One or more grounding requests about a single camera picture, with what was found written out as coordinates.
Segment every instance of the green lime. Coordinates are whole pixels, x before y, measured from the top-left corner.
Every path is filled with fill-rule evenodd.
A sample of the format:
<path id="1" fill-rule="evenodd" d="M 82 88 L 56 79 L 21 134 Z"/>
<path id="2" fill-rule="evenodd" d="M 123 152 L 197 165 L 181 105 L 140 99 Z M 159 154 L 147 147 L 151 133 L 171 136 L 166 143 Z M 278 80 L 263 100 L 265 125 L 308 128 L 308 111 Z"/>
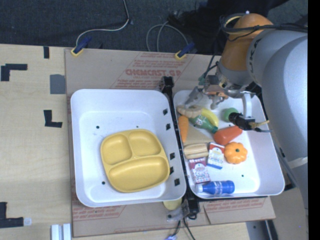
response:
<path id="1" fill-rule="evenodd" d="M 236 110 L 234 107 L 227 108 L 223 113 L 223 120 L 226 122 L 230 122 L 229 115 L 233 112 L 239 113 L 238 110 Z"/>

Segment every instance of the white bottle cap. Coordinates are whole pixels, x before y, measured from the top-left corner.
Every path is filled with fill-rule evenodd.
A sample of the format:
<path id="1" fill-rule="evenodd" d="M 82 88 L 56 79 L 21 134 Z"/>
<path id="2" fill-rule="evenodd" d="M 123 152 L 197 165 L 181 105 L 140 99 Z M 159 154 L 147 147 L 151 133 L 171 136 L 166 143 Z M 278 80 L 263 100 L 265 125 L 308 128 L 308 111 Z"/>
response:
<path id="1" fill-rule="evenodd" d="M 204 188 L 202 187 L 202 185 L 197 184 L 197 185 L 195 185 L 195 191 L 197 193 L 202 193 L 204 191 Z"/>

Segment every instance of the light wood surface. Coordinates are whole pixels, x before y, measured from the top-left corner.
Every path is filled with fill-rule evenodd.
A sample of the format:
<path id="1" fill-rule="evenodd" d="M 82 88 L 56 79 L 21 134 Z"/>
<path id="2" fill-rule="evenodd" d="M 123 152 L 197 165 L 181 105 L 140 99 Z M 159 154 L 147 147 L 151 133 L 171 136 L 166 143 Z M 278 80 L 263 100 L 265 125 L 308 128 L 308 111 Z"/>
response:
<path id="1" fill-rule="evenodd" d="M 49 240 L 50 226 L 72 223 L 67 97 L 50 94 L 50 75 L 65 75 L 63 47 L 0 44 L 0 65 L 27 64 L 0 81 L 0 202 L 7 218 L 32 225 L 0 228 L 0 240 Z M 62 127 L 45 127 L 44 110 Z M 245 222 L 191 227 L 195 239 L 249 240 Z M 81 237 L 82 240 L 164 240 L 173 230 Z M 192 239 L 185 228 L 179 240 Z"/>

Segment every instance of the white tray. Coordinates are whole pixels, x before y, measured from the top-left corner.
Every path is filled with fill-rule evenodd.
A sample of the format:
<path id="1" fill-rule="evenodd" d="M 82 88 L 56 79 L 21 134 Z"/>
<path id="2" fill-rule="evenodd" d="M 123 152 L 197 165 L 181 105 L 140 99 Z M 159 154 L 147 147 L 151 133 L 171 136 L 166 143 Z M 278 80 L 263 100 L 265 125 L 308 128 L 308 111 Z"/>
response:
<path id="1" fill-rule="evenodd" d="M 71 96 L 75 189 L 88 207 L 177 200 L 186 192 L 182 161 L 168 99 L 156 90 L 81 89 Z M 146 129 L 154 133 L 168 157 L 168 180 L 153 188 L 118 192 L 108 182 L 100 145 L 111 134 Z"/>
<path id="2" fill-rule="evenodd" d="M 189 98 L 190 90 L 182 90 L 175 94 L 173 98 L 174 106 L 184 104 Z M 210 109 L 212 101 L 205 96 L 199 103 Z M 256 122 L 266 120 L 261 102 L 257 96 L 251 99 L 252 116 Z M 219 129 L 233 126 L 230 122 L 223 121 L 223 110 L 236 108 L 239 113 L 244 113 L 243 102 L 240 98 L 228 98 L 212 110 L 219 118 Z M 268 129 L 268 125 L 260 127 L 263 130 Z M 212 137 L 209 131 L 198 129 L 208 137 Z M 240 142 L 248 150 L 246 161 L 240 164 L 230 164 L 223 161 L 222 169 L 216 169 L 207 166 L 211 181 L 234 182 L 235 191 L 233 194 L 212 195 L 208 193 L 197 193 L 195 183 L 190 175 L 188 160 L 185 159 L 185 167 L 188 174 L 189 185 L 194 194 L 203 199 L 217 198 L 238 198 L 238 197 L 259 197 L 273 196 L 280 194 L 285 187 L 285 181 L 279 164 L 277 153 L 274 147 L 271 133 L 256 132 L 253 130 L 243 131 L 243 133 L 233 141 Z"/>

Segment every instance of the yellow object under tray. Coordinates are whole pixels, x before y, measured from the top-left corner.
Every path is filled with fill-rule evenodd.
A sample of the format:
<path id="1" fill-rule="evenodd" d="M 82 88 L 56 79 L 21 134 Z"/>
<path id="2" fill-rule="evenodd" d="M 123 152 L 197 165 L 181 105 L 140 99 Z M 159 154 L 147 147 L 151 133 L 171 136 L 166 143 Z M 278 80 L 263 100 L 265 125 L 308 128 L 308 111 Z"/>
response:
<path id="1" fill-rule="evenodd" d="M 131 193 L 165 182 L 170 166 L 157 136 L 149 130 L 133 129 L 107 136 L 100 146 L 101 159 L 110 184 Z"/>

